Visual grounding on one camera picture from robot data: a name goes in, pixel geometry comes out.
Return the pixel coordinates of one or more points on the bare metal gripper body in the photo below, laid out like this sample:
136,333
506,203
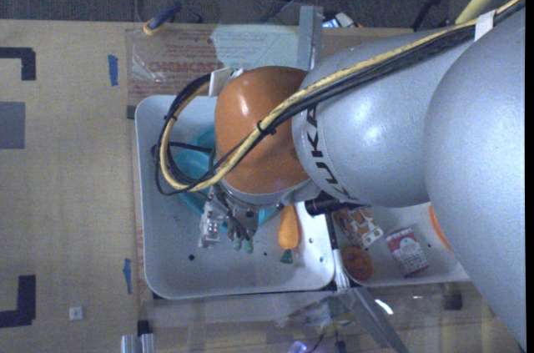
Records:
242,218

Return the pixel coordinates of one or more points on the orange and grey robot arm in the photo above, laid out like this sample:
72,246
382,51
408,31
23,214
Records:
375,126

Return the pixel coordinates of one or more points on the orange carrot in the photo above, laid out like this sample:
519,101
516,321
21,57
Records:
288,232

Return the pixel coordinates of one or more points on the white plastic tray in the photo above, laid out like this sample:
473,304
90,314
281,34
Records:
384,280
187,259

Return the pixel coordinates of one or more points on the thin black and white rod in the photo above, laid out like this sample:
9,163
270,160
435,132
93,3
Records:
339,259

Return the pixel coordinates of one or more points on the orange and white packet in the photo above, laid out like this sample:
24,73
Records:
363,226

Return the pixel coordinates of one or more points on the brown doughnut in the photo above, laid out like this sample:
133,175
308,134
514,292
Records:
357,263

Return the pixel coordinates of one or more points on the red and white carton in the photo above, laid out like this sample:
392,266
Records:
406,253

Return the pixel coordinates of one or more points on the orange round object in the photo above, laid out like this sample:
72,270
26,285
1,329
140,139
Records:
438,228

